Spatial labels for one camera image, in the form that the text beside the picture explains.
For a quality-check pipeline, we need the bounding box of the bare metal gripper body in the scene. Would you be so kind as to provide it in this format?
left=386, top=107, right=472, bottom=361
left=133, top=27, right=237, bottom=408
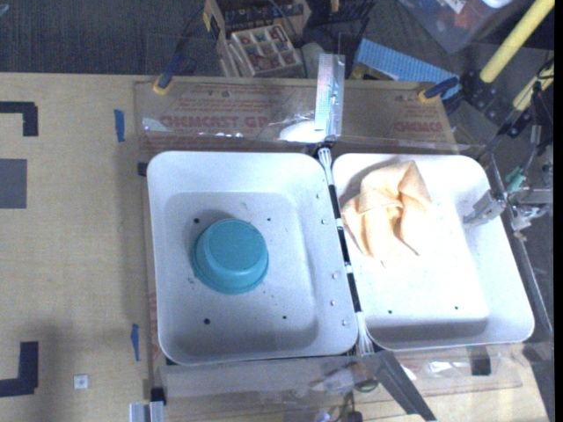
left=501, top=186, right=554, bottom=210

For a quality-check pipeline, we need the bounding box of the white plastic tray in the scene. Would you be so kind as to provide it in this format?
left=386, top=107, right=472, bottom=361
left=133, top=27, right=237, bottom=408
left=145, top=149, right=360, bottom=367
left=331, top=152, right=537, bottom=353

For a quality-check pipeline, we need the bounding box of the orange cloth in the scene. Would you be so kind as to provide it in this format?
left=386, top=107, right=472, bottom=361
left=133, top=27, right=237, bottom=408
left=340, top=159, right=435, bottom=269

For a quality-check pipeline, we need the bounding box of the thin black and white rod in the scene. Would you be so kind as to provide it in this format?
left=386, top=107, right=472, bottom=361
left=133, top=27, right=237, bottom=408
left=317, top=145, right=376, bottom=356

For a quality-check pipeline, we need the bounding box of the brown cardboard board red print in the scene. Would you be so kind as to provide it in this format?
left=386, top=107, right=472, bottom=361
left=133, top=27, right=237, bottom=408
left=133, top=76, right=525, bottom=412

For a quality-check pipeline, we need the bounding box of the teal bowl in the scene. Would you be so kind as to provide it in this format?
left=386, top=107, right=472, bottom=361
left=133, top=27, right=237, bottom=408
left=189, top=217, right=271, bottom=296

